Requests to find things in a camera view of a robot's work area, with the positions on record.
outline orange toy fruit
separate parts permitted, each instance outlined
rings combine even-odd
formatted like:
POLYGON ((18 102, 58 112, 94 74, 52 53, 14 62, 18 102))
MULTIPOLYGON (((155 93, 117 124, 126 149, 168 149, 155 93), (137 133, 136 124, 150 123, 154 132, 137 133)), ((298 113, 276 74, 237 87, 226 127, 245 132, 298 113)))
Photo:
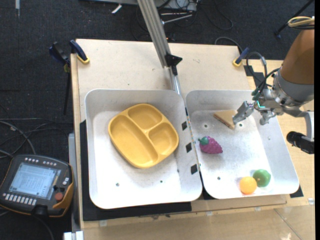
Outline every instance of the orange toy fruit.
POLYGON ((240 180, 239 185, 240 185, 241 192, 246 194, 246 195, 252 194, 253 192, 255 192, 255 190, 258 187, 255 178, 253 178, 251 176, 243 177, 240 180))

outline control panel screen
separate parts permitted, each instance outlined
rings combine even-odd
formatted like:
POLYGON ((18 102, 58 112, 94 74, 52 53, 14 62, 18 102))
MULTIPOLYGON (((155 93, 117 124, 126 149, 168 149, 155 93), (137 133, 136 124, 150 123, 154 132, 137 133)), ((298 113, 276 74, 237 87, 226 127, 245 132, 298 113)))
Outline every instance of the control panel screen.
POLYGON ((61 170, 22 162, 9 187, 10 192, 49 200, 61 170))

